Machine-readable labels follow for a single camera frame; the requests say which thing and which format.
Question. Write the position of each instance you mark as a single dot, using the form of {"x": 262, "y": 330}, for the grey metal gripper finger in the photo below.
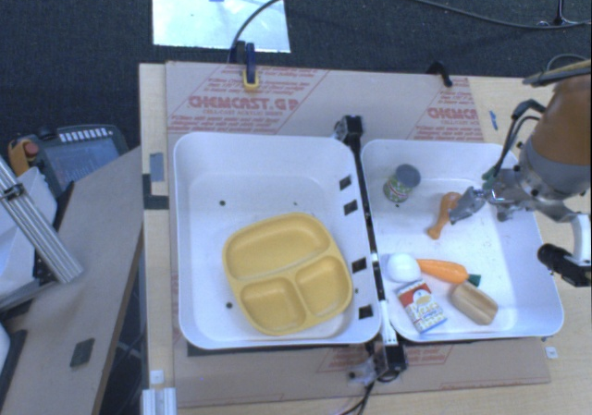
{"x": 474, "y": 195}
{"x": 462, "y": 213}

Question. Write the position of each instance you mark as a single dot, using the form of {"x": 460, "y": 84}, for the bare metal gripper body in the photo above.
{"x": 532, "y": 193}

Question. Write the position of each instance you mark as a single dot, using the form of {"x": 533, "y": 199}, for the orange toy chicken drumstick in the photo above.
{"x": 443, "y": 216}

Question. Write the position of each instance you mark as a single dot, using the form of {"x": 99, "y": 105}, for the orange carrot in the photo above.
{"x": 444, "y": 270}

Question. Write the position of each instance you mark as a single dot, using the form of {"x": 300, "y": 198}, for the white plastic tray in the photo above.
{"x": 259, "y": 173}
{"x": 504, "y": 265}

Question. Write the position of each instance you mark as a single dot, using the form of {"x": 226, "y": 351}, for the green can grey lid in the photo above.
{"x": 398, "y": 186}

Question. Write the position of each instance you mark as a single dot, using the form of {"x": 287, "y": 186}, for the white egg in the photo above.
{"x": 403, "y": 267}

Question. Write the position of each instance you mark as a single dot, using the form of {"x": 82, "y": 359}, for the tan bread bun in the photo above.
{"x": 475, "y": 304}

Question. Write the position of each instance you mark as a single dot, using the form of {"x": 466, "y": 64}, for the thin black and white rod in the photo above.
{"x": 370, "y": 233}

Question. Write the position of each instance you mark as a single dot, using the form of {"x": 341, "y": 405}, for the red and white carton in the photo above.
{"x": 423, "y": 307}

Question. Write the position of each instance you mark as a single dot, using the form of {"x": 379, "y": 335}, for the yellow divided plate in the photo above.
{"x": 277, "y": 247}

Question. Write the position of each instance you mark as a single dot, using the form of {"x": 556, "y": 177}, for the brown cardboard board red print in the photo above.
{"x": 296, "y": 94}

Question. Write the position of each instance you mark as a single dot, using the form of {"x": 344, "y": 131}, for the black cylinder on white bracket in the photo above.
{"x": 562, "y": 260}

